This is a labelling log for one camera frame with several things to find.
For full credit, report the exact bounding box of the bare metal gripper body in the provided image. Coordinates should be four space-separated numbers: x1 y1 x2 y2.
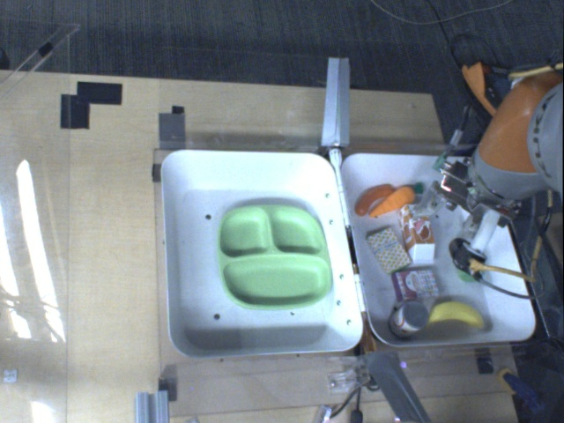
433 158 480 214

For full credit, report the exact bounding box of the orange carrot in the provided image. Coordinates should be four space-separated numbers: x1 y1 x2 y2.
368 182 426 219

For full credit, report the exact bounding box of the white and brown carton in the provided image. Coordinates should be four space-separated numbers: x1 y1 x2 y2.
397 204 437 266

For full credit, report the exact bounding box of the orange sausage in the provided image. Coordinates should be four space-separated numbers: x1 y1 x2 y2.
353 183 396 218

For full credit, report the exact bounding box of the purple carton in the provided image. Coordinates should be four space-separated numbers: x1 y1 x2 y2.
390 268 441 303

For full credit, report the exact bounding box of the yellow banana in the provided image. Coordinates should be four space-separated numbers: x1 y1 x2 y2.
427 300 486 331

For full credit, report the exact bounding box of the white plastic tray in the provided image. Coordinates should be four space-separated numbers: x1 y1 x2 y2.
160 149 364 360
340 152 538 348

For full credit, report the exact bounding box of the small grey-topped can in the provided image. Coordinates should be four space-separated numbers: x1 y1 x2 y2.
388 301 431 340

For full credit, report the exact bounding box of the green divided plate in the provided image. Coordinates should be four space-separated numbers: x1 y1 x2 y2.
217 204 334 312

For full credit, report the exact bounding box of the pale wood board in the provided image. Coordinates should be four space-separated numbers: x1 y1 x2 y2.
154 76 521 423

